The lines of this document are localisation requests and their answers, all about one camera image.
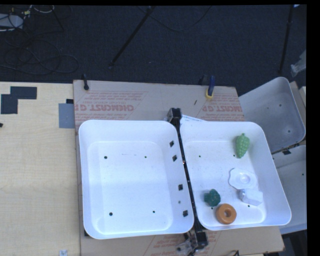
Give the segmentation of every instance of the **orange donut toy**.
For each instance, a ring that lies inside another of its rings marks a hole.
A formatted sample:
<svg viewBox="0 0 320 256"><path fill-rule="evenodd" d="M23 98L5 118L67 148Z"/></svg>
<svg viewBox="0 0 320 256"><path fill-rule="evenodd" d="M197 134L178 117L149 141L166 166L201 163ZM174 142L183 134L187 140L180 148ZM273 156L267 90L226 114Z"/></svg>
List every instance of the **orange donut toy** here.
<svg viewBox="0 0 320 256"><path fill-rule="evenodd" d="M235 221L237 212L230 204L223 203L216 209L215 216L220 223L231 224Z"/></svg>

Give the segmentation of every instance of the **white tray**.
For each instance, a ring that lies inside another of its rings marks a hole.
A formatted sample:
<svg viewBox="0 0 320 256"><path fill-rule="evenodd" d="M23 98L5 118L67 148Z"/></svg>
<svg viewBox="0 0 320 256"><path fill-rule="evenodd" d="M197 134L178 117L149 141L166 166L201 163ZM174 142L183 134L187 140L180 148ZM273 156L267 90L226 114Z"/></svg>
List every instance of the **white tray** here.
<svg viewBox="0 0 320 256"><path fill-rule="evenodd" d="M262 128L253 122L186 122L180 128L186 163L200 223L208 230L281 226L291 219L291 210ZM250 147L236 157L236 138L245 133ZM258 206L244 203L229 184L230 170L239 168L255 174L254 189L263 192ZM232 224L218 222L216 206L204 201L211 189L220 194L220 204L232 205L237 216Z"/></svg>
<svg viewBox="0 0 320 256"><path fill-rule="evenodd" d="M272 155L292 212L291 221L280 226L281 234L307 229L307 148L290 148Z"/></svg>
<svg viewBox="0 0 320 256"><path fill-rule="evenodd" d="M110 239L189 231L194 215L177 131L166 121L88 120L79 128L83 223Z"/></svg>
<svg viewBox="0 0 320 256"><path fill-rule="evenodd" d="M299 143L306 135L289 81L277 77L239 97L244 118L263 129L275 153Z"/></svg>

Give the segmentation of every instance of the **cardboard sheet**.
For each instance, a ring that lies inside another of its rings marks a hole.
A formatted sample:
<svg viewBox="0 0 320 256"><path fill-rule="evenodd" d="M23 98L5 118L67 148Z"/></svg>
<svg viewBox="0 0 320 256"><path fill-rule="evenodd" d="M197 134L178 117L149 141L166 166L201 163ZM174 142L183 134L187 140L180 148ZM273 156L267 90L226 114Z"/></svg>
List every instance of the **cardboard sheet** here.
<svg viewBox="0 0 320 256"><path fill-rule="evenodd" d="M236 88L215 86L213 99L205 97L206 86L112 81L73 81L75 131L86 120L165 120L170 108L180 108L183 115L205 121L244 121ZM77 173L82 256L162 256L179 255L176 245L183 234L150 235L97 240L85 235L82 215L82 182L79 137L76 136ZM283 251L277 226L206 230L209 245L196 255L241 255Z"/></svg>

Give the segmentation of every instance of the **tripod leg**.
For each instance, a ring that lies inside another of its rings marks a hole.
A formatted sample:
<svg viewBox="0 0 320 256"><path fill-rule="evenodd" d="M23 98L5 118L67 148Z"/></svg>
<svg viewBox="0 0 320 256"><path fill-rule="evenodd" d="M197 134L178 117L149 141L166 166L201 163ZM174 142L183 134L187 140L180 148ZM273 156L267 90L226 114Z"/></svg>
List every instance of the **tripod leg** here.
<svg viewBox="0 0 320 256"><path fill-rule="evenodd" d="M292 24L293 10L294 10L294 5L290 4L289 17L288 17L288 21L287 21L287 24L286 24L286 33L285 33L284 46L283 46L283 51L282 51L282 58L281 58L280 68L278 70L279 73L282 72L282 68L283 68L283 65L284 65L284 62L285 62L285 57L286 57L286 52L287 52L287 45L288 45L288 38L289 38L289 32L290 32L290 27L291 27L291 24Z"/></svg>
<svg viewBox="0 0 320 256"><path fill-rule="evenodd" d="M134 36L136 35L136 33L139 31L139 29L142 27L142 25L145 23L145 21L147 20L147 18L149 17L149 15L154 11L155 9L155 5L153 6L148 6L147 11L145 16L143 17L143 19L140 21L140 23L138 24L138 26L135 28L135 30L133 31L133 33L130 35L130 37L128 38L128 40L124 43L124 45L122 46L122 48L120 49L120 51L117 53L117 55L113 58L113 60L110 62L109 64L109 69L112 69L113 66L115 65L115 62L117 61L117 59L119 58L119 56L123 53L123 51L126 49L126 47L128 46L128 44L131 42L131 40L134 38Z"/></svg>

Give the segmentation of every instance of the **black clamp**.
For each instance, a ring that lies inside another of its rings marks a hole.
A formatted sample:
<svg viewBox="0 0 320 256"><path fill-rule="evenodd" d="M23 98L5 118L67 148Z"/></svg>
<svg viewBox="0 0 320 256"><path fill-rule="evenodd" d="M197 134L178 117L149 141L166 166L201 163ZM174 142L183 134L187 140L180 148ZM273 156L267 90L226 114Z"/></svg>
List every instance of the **black clamp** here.
<svg viewBox="0 0 320 256"><path fill-rule="evenodd" d="M166 117L167 117L167 121L175 127L178 135L180 151L182 156L182 163L183 163L185 177L188 184L189 195L190 195L192 210L194 215L194 225L193 225L194 237L191 238L191 240L189 239L185 241L185 243L178 245L176 247L176 250L177 252L180 252L180 253L181 253L181 250L183 250L184 253L186 253L185 255L190 255L190 253L192 254L192 252L194 252L195 250L201 250L205 248L209 244L209 242L208 242L207 234L203 231L203 226L201 225L198 219L197 209L195 205L195 198L194 198L194 194L193 194L192 186L190 182L190 175L187 167L187 160L185 157L184 146L183 146L182 137L180 133L180 125L181 125L180 120L183 117L182 111L180 108L172 107L170 108Z"/></svg>
<svg viewBox="0 0 320 256"><path fill-rule="evenodd" d="M81 79L84 81L84 87L83 88L86 91L88 91L89 90L89 85L88 85L88 81L87 81L87 75L85 73L83 73Z"/></svg>

